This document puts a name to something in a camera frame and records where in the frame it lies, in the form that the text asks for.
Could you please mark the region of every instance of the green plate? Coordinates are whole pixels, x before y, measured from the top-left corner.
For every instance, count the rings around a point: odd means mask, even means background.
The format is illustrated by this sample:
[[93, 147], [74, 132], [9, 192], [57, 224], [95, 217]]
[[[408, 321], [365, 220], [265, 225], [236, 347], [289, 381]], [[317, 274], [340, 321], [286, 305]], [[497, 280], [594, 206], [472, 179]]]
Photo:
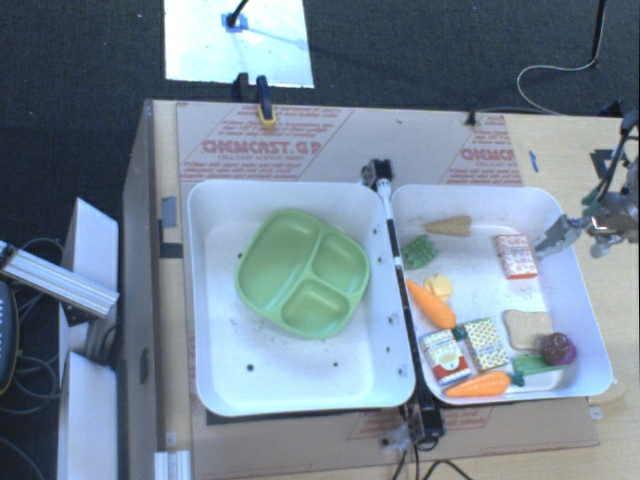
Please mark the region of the green plate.
[[334, 336], [349, 321], [369, 282], [369, 259], [340, 230], [298, 210], [274, 213], [235, 271], [242, 301], [305, 338]]

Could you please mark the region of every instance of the dark floor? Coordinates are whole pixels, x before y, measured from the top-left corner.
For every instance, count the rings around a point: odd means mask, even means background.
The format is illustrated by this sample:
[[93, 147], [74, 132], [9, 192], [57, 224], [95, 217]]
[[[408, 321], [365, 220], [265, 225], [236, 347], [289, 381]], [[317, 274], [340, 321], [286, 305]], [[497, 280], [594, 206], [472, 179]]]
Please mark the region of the dark floor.
[[[598, 0], [303, 1], [316, 88], [276, 89], [276, 102], [447, 110], [472, 99], [477, 108], [528, 108], [518, 73], [588, 62], [598, 8]], [[607, 1], [597, 67], [530, 73], [528, 94], [566, 114], [597, 115], [616, 99], [638, 108], [639, 3]], [[165, 80], [163, 18], [163, 0], [0, 0], [0, 239], [63, 240], [77, 196], [119, 218], [145, 98], [229, 99], [226, 85]], [[51, 349], [30, 353], [55, 354], [54, 315], [30, 317], [25, 346]], [[0, 413], [0, 436], [47, 478], [55, 420], [55, 402], [32, 416]], [[0, 443], [0, 479], [32, 478], [20, 463]]]

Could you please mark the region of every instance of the toy food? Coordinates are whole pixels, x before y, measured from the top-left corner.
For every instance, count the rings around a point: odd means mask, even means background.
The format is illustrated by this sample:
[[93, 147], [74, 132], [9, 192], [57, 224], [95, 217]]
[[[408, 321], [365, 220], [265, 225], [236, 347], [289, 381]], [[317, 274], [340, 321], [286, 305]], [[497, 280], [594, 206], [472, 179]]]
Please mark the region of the toy food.
[[438, 384], [441, 386], [446, 386], [471, 375], [462, 350], [449, 329], [423, 336], [419, 343]]
[[438, 251], [433, 246], [427, 235], [419, 235], [414, 240], [405, 245], [401, 250], [402, 259], [409, 269], [424, 267], [433, 261], [438, 255]]
[[498, 235], [495, 241], [507, 279], [527, 279], [538, 275], [526, 236]]
[[514, 371], [520, 372], [522, 375], [534, 375], [536, 373], [544, 373], [566, 368], [566, 365], [550, 364], [539, 354], [516, 356], [511, 360], [511, 362], [513, 363]]
[[504, 314], [509, 343], [516, 350], [539, 350], [543, 336], [553, 332], [553, 323], [544, 311], [525, 312], [510, 309]]
[[453, 283], [442, 274], [427, 277], [422, 283], [425, 290], [429, 290], [442, 302], [447, 302], [453, 293]]
[[480, 371], [503, 366], [509, 362], [507, 351], [490, 318], [481, 318], [462, 325], [471, 358]]
[[502, 370], [481, 373], [447, 389], [446, 396], [494, 396], [504, 393], [510, 384], [524, 386], [521, 375], [508, 375]]
[[540, 353], [550, 364], [571, 364], [576, 358], [576, 346], [566, 334], [554, 332], [542, 338]]
[[452, 309], [438, 297], [419, 284], [407, 279], [407, 288], [418, 307], [429, 317], [434, 325], [440, 329], [454, 329], [457, 323], [456, 314]]
[[461, 215], [459, 217], [430, 222], [429, 224], [425, 224], [424, 229], [429, 233], [439, 235], [470, 236], [470, 227], [471, 217]]

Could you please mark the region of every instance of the table surface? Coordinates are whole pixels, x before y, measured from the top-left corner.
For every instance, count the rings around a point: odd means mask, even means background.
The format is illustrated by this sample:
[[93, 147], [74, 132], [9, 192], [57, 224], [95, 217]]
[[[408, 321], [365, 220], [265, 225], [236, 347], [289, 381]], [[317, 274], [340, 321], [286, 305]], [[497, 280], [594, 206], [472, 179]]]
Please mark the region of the table surface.
[[[157, 197], [177, 193], [175, 156], [175, 102], [155, 102]], [[520, 167], [523, 183], [552, 194], [564, 212], [578, 216], [581, 198], [597, 183], [589, 153], [611, 149], [618, 142], [619, 122], [605, 118], [555, 116], [505, 116], [509, 136]], [[529, 152], [537, 159], [538, 172]], [[625, 169], [619, 173], [623, 176]], [[617, 188], [622, 178], [616, 179]], [[176, 235], [167, 241], [181, 241]], [[574, 250], [611, 360], [614, 377], [620, 382], [614, 391], [591, 400], [602, 413], [597, 421], [600, 445], [595, 448], [536, 452], [520, 455], [459, 459], [455, 463], [475, 480], [507, 478], [630, 478], [640, 469], [640, 381], [638, 338], [638, 246], [627, 243], [612, 247], [609, 255], [595, 260], [589, 248], [593, 239], [583, 236]], [[179, 262], [163, 264], [161, 272], [163, 307], [184, 304], [184, 284]], [[190, 446], [188, 400], [188, 364], [184, 324], [176, 325], [176, 316], [163, 313], [162, 350], [165, 358], [165, 414], [167, 428], [178, 435], [179, 448]], [[620, 388], [626, 390], [619, 396]], [[421, 477], [429, 462], [421, 464]], [[387, 479], [393, 466], [365, 467], [267, 477], [286, 480], [359, 480]], [[415, 465], [407, 464], [399, 478], [414, 478]], [[435, 479], [461, 478], [441, 465]]]

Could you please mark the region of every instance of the toy carrot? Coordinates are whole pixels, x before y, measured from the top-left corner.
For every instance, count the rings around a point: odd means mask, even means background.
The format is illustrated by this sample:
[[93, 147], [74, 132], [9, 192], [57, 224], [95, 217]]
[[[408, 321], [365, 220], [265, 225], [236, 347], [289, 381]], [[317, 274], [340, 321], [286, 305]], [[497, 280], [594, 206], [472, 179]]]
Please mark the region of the toy carrot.
[[501, 370], [482, 373], [447, 389], [444, 394], [452, 397], [494, 396], [504, 393], [509, 384], [524, 386], [522, 375], [508, 375]]
[[407, 279], [407, 288], [413, 295], [420, 309], [429, 319], [441, 329], [454, 329], [456, 327], [456, 314], [451, 308], [429, 290]]

